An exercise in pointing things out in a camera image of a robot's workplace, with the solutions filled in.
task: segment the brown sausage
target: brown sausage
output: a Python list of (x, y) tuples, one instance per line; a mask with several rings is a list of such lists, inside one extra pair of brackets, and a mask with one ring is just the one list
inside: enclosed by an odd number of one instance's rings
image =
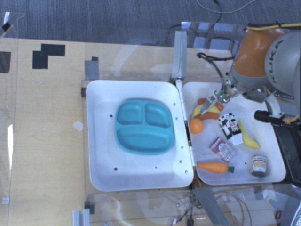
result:
[(213, 112), (206, 112), (205, 114), (201, 115), (198, 114), (196, 115), (194, 118), (198, 118), (201, 121), (203, 120), (207, 120), (207, 119), (213, 119), (213, 120), (217, 120), (219, 117), (219, 115), (217, 113), (213, 113)]
[[(198, 104), (201, 105), (206, 101), (206, 98), (202, 98), (198, 100)], [(221, 103), (216, 102), (214, 104), (220, 111), (222, 111), (224, 109), (224, 106)]]

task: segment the gray carpet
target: gray carpet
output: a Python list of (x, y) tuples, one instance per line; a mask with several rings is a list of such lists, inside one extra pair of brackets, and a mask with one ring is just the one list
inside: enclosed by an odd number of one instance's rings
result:
[[(199, 1), (219, 10), (212, 0)], [(218, 1), (227, 12), (251, 0)], [(6, 11), (25, 13), (20, 38), (162, 46), (170, 45), (166, 33), (171, 26), (182, 21), (213, 23), (219, 17), (195, 0), (0, 0), (1, 21)], [(301, 0), (259, 0), (222, 15), (219, 22), (299, 23), (300, 14)]]

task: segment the toy orange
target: toy orange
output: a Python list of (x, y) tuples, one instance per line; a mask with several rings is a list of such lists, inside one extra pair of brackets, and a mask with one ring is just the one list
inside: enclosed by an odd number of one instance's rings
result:
[(193, 134), (198, 134), (204, 129), (204, 124), (200, 119), (194, 118), (189, 122), (189, 130)]

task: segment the toy banana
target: toy banana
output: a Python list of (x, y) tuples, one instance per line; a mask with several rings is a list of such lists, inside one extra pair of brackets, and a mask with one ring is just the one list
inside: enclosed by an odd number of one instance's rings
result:
[(259, 148), (258, 143), (255, 142), (253, 139), (251, 139), (251, 138), (249, 137), (249, 135), (247, 134), (246, 129), (245, 129), (244, 125), (243, 125), (243, 121), (242, 121), (242, 120), (239, 120), (238, 122), (239, 122), (238, 127), (240, 128), (240, 130), (241, 130), (241, 132), (242, 132), (242, 134), (243, 134), (243, 142), (244, 142), (244, 144), (245, 144), (247, 147), (252, 148), (252, 149), (257, 149), (257, 148)]
[[(198, 105), (197, 107), (195, 107), (193, 109), (191, 118), (194, 118), (196, 115), (199, 115), (200, 114), (199, 110), (202, 109), (202, 107), (203, 107), (203, 105)], [(220, 110), (214, 105), (207, 112), (212, 112), (212, 113), (218, 114), (220, 112)]]

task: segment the tin can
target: tin can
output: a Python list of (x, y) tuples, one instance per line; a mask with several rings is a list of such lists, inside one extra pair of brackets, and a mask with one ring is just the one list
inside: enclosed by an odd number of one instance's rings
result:
[(252, 157), (252, 175), (258, 178), (267, 175), (267, 158), (262, 155), (254, 155)]

